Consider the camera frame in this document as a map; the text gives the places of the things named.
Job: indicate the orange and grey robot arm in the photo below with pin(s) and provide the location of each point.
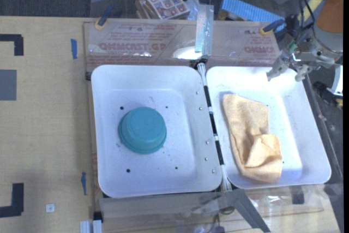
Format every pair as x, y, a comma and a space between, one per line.
330, 16

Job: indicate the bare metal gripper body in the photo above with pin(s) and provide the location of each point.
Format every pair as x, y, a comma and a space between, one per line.
313, 58

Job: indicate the patterned square box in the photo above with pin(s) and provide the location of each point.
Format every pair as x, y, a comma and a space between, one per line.
166, 4

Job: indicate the blue ribbed block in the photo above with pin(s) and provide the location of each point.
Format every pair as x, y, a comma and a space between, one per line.
248, 9

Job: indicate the white plastic tray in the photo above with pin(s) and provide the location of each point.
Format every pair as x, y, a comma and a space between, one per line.
152, 177
300, 131

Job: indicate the brown cardboard board red print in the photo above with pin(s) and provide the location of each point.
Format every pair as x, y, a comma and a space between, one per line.
131, 43

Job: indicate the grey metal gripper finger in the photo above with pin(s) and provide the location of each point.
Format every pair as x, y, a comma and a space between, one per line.
302, 73
278, 68

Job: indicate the teal bowl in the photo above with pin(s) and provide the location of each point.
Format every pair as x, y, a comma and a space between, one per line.
142, 130

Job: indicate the yellow cloth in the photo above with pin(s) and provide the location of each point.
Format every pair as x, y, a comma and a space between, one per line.
248, 122

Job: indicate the black cylinder on white bracket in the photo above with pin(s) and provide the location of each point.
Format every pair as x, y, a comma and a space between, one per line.
336, 82

